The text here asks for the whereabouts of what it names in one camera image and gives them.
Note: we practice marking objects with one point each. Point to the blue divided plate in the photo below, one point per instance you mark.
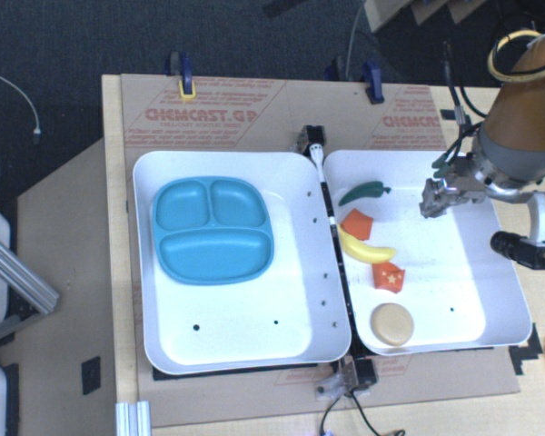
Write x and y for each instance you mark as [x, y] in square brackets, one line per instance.
[213, 248]

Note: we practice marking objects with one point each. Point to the tan round biscuit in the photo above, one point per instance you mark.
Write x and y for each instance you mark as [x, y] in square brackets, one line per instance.
[392, 324]

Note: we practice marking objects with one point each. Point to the yellow banana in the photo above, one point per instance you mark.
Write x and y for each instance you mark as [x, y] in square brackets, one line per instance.
[365, 251]

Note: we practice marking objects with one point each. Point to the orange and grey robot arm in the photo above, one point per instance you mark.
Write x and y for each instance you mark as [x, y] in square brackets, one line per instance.
[518, 107]

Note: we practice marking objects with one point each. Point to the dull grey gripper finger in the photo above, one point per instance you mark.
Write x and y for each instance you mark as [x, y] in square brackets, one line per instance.
[439, 184]
[432, 205]

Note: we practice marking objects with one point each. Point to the thin black and white rod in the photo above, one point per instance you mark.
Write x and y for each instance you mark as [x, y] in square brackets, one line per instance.
[332, 218]

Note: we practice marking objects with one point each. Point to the green chili pepper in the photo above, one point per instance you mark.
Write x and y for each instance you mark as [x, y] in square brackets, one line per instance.
[361, 191]

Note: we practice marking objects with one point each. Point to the black cylinder on white bracket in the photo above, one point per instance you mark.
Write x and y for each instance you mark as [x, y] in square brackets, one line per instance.
[522, 248]

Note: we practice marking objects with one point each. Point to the brown cardboard board red print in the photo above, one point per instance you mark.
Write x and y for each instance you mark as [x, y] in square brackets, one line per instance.
[236, 107]

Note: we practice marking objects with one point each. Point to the orange packet with yellow stars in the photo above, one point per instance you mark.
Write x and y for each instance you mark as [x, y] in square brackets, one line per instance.
[388, 279]

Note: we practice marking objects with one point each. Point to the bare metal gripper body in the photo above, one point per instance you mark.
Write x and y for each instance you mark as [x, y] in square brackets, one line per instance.
[470, 181]

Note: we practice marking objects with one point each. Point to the white plastic tray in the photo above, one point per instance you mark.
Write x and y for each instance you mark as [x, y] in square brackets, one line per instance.
[254, 316]
[436, 266]

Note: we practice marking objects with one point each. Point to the plain orange wedge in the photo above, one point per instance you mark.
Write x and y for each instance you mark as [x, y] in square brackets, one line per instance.
[358, 223]

